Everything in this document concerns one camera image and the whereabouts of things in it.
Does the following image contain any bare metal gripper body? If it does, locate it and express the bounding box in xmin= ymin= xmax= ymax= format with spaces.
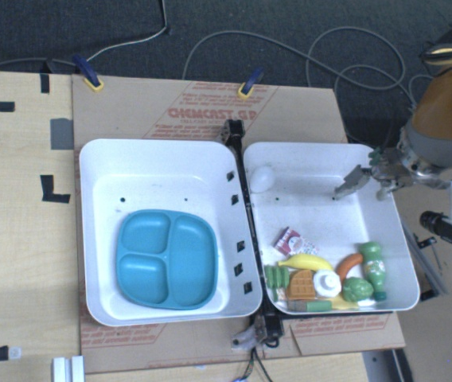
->
xmin=369 ymin=146 xmax=452 ymax=191

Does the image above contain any white plastic tray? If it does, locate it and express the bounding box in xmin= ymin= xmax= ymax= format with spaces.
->
xmin=242 ymin=141 xmax=422 ymax=317
xmin=78 ymin=138 xmax=264 ymax=328

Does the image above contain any green bottle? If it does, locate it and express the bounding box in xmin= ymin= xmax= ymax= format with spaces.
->
xmin=358 ymin=241 xmax=388 ymax=302

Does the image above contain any orange sausage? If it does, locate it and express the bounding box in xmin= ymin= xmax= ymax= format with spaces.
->
xmin=335 ymin=252 xmax=364 ymax=283

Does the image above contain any red and white packet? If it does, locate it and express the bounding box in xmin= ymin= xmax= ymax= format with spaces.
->
xmin=273 ymin=226 xmax=320 ymax=259

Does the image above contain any white egg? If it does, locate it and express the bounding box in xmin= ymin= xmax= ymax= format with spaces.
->
xmin=249 ymin=166 xmax=277 ymax=194

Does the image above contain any yellow banana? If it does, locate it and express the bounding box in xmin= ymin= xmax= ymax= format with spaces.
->
xmin=277 ymin=252 xmax=335 ymax=272

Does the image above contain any green broccoli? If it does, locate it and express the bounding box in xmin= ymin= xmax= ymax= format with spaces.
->
xmin=341 ymin=276 xmax=376 ymax=304

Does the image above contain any white bottle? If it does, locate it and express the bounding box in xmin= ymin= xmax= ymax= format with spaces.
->
xmin=313 ymin=269 xmax=343 ymax=299

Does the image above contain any thin black rod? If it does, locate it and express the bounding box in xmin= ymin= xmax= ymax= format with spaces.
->
xmin=232 ymin=133 xmax=275 ymax=325

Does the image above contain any orange waffle biscuit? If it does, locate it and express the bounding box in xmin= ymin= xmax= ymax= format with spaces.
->
xmin=285 ymin=268 xmax=317 ymax=302

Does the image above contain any yellow flat piece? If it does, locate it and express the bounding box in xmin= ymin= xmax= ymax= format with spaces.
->
xmin=325 ymin=294 xmax=360 ymax=311

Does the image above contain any green ribbed vegetable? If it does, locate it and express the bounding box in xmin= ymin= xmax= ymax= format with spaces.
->
xmin=263 ymin=264 xmax=291 ymax=303

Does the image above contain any green and brown cylinder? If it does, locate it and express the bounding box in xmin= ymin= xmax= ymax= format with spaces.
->
xmin=286 ymin=299 xmax=333 ymax=314

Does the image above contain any blue divided plate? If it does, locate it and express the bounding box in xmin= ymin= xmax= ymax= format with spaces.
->
xmin=115 ymin=209 xmax=220 ymax=311

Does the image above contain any brown cardboard board red print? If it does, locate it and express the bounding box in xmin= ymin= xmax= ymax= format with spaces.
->
xmin=71 ymin=73 xmax=407 ymax=374

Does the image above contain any black cylinder on white bracket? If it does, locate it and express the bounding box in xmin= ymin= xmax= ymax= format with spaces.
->
xmin=419 ymin=179 xmax=452 ymax=246

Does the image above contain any black block with wires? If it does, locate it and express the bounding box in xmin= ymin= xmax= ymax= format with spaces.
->
xmin=231 ymin=312 xmax=286 ymax=350
xmin=219 ymin=119 xmax=247 ymax=147

